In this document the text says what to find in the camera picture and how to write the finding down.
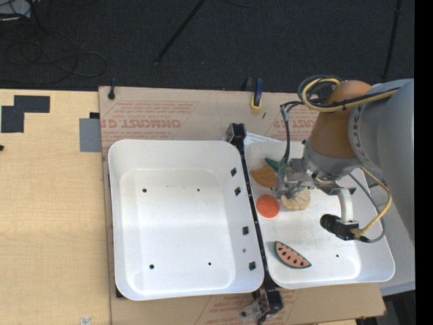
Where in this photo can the white paper label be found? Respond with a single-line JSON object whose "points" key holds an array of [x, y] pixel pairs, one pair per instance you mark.
{"points": [[262, 137]]}

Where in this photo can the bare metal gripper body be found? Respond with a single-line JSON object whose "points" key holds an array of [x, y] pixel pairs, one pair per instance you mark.
{"points": [[301, 173]]}

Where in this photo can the thin black rod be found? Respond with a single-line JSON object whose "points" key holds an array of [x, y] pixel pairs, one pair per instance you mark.
{"points": [[254, 212]]}

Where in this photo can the brown cardboard board red print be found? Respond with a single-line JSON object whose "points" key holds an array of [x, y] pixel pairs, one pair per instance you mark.
{"points": [[189, 120]]}

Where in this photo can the beige ridged shell pastry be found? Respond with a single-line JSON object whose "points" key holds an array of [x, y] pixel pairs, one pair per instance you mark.
{"points": [[297, 203]]}

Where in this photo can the orange ball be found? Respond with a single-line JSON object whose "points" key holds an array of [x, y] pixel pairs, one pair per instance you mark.
{"points": [[268, 206]]}

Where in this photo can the white plastic tray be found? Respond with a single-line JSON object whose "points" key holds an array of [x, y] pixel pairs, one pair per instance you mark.
{"points": [[182, 222], [324, 256]]}

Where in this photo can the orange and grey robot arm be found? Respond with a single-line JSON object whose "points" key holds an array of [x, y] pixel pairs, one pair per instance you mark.
{"points": [[382, 137]]}

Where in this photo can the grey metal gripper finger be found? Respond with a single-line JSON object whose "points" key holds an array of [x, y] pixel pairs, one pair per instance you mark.
{"points": [[280, 185], [296, 190]]}

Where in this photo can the watermelon slice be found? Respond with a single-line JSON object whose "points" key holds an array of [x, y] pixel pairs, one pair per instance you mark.
{"points": [[290, 257]]}

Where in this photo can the black cylinder on white bracket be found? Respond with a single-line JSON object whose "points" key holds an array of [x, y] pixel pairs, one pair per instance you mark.
{"points": [[338, 228]]}

